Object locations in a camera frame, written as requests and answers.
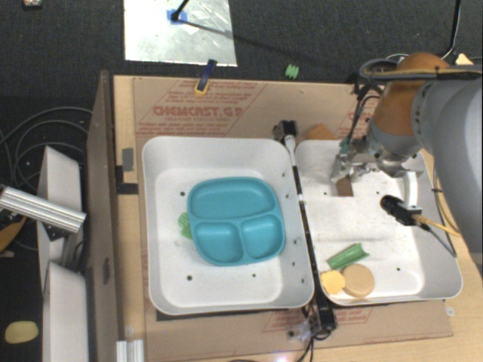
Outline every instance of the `black carpet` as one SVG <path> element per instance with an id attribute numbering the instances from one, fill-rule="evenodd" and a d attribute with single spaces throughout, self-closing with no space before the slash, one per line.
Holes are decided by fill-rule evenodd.
<path id="1" fill-rule="evenodd" d="M 124 60 L 123 0 L 44 0 L 28 11 L 22 0 L 0 0 L 0 131 L 57 106 L 90 109 L 101 69 L 113 74 L 200 76 L 199 66 Z M 455 0 L 229 0 L 238 67 L 217 68 L 217 78 L 283 80 L 289 63 L 303 81 L 345 82 L 376 57 L 428 51 L 442 55 L 450 42 Z M 483 0 L 463 0 L 455 51 L 481 57 Z M 48 114 L 88 125 L 80 112 Z M 8 139 L 12 154 L 24 127 Z M 82 146 L 68 125 L 43 127 L 20 146 L 64 141 Z M 72 149 L 60 151 L 82 160 Z M 37 149 L 20 163 L 26 176 L 42 159 Z M 4 146 L 0 175 L 9 177 Z M 35 246 L 32 226 L 20 240 Z M 41 360 L 41 340 L 6 345 L 11 321 L 42 327 L 36 254 L 12 244 L 13 259 L 0 259 L 0 360 Z"/>

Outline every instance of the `blue plate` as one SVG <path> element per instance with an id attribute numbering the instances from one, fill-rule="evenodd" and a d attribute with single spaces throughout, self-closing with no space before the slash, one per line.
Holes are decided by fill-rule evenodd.
<path id="1" fill-rule="evenodd" d="M 253 177 L 211 179 L 188 196 L 196 249 L 215 265 L 262 262 L 280 253 L 285 227 L 273 190 Z"/>

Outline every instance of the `blue and yellow clip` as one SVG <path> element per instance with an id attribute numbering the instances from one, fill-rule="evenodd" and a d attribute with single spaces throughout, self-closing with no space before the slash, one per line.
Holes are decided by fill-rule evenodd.
<path id="1" fill-rule="evenodd" d="M 208 87 L 210 86 L 210 82 L 208 79 L 211 76 L 214 68 L 217 66 L 217 61 L 213 59 L 209 59 L 208 64 L 203 71 L 202 78 L 199 79 L 195 84 L 195 94 L 196 95 L 205 95 L 208 91 Z"/>

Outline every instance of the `white tray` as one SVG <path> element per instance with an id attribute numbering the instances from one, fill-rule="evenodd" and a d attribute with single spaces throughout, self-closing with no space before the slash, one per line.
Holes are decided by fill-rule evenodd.
<path id="1" fill-rule="evenodd" d="M 384 195 L 404 199 L 402 179 L 369 173 L 352 184 L 354 197 L 338 197 L 329 180 L 338 150 L 338 141 L 304 141 L 296 151 L 318 270 L 327 271 L 329 258 L 362 242 L 370 256 L 360 263 L 373 272 L 376 284 L 365 299 L 344 292 L 328 298 L 339 305 L 367 305 L 456 296 L 463 283 L 456 259 L 430 233 L 401 225 L 380 207 Z M 423 171 L 417 179 L 418 205 L 438 221 L 422 155 L 405 167 Z M 448 242 L 444 232 L 434 230 Z"/>
<path id="2" fill-rule="evenodd" d="M 273 140 L 156 137 L 143 149 L 149 294 L 154 306 L 172 315 L 294 308 L 313 295 L 291 161 Z M 253 176 L 268 183 L 280 203 L 286 244 L 277 257 L 231 267 L 202 259 L 181 235 L 192 187 L 228 176 Z"/>

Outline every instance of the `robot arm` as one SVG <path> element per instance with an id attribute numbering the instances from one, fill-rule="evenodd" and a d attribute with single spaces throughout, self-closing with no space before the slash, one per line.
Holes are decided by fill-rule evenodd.
<path id="1" fill-rule="evenodd" d="M 413 54 L 400 62 L 387 74 L 391 78 L 368 135 L 341 149 L 332 177 L 335 181 L 350 172 L 356 179 L 367 164 L 403 176 L 403 163 L 425 148 L 434 157 L 448 206 L 481 270 L 481 66 L 467 67 L 455 69 L 431 54 Z M 364 68 L 361 75 L 371 78 Z M 397 79 L 399 73 L 404 80 Z"/>

